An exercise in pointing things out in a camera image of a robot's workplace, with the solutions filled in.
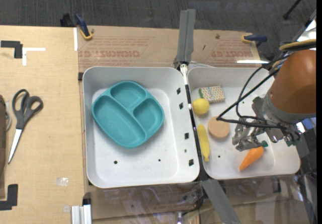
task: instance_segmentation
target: banana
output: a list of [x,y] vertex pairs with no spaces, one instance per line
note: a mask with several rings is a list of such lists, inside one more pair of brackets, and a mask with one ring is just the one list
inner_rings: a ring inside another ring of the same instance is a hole
[[209,145],[207,130],[202,124],[199,124],[197,127],[197,132],[198,132],[199,141],[200,141],[201,154],[204,157],[205,161],[208,162],[209,155],[210,155],[210,145]]

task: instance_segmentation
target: scissors blade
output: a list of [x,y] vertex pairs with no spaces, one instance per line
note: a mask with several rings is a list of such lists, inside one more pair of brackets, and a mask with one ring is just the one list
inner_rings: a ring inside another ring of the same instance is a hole
[[8,164],[10,163],[10,161],[11,161],[11,159],[12,159],[12,157],[13,157],[15,151],[16,151],[16,148],[17,148],[21,133],[22,133],[22,129],[16,129],[16,134],[15,134],[14,140],[13,140],[12,145],[11,145]]

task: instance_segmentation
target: round wooden disc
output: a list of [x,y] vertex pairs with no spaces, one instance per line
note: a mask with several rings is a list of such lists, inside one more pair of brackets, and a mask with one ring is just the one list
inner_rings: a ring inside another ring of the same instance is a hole
[[217,121],[217,117],[212,117],[208,121],[208,131],[215,138],[225,138],[229,135],[230,126],[228,122]]

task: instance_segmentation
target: white plastic tray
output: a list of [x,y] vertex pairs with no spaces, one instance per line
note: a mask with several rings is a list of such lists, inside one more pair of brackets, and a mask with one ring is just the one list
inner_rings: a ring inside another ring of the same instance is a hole
[[[92,116],[94,100],[113,84],[131,80],[161,104],[162,127],[146,143],[123,148],[107,137]],[[170,67],[92,67],[83,76],[87,175],[99,188],[185,183],[199,162],[183,77]]]
[[[198,94],[199,88],[217,85],[222,87],[226,98],[224,102],[210,104],[209,112],[205,116],[200,117],[194,114],[196,126],[201,123],[208,129],[208,120],[213,116],[218,116],[238,99],[242,87],[254,71],[255,68],[196,67],[191,69],[188,72],[188,82],[192,101],[200,97]],[[267,70],[259,71],[245,89],[244,94],[267,75]],[[253,99],[257,96],[265,95],[273,80],[273,78],[270,78],[250,94],[244,100],[244,104],[240,103],[239,112],[242,115],[255,115],[251,107]],[[238,120],[235,108],[227,112],[224,118]],[[210,177],[217,180],[238,179],[294,174],[299,170],[300,159],[296,147],[288,147],[283,140],[273,143],[264,133],[258,136],[259,141],[264,139],[269,145],[265,148],[263,156],[257,162],[240,171],[239,165],[247,151],[239,152],[235,145],[232,144],[235,127],[236,124],[230,123],[230,134],[223,140],[213,138],[207,130],[210,143],[210,160],[208,162],[204,161],[203,164]]]

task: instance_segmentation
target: scissors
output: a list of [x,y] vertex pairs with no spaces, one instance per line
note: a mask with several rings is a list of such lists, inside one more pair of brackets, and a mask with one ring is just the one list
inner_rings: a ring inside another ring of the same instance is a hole
[[[20,109],[17,110],[16,109],[16,100],[18,98],[18,96],[20,94],[23,94],[22,100],[21,100],[21,106]],[[38,103],[38,106],[34,109],[32,109],[32,106],[34,103]],[[11,150],[10,150],[10,155],[9,155],[9,161],[8,164],[10,163],[18,142],[19,142],[19,138],[21,136],[22,131],[25,128],[25,125],[27,124],[28,120],[37,112],[39,112],[42,108],[43,108],[43,102],[41,100],[41,98],[39,98],[38,96],[29,96],[29,93],[26,89],[21,89],[19,91],[17,91],[17,93],[14,95],[13,100],[12,100],[12,108],[13,111],[16,115],[17,118],[17,125],[16,125],[16,134],[14,137],[14,140],[12,142],[12,146],[11,146]]]

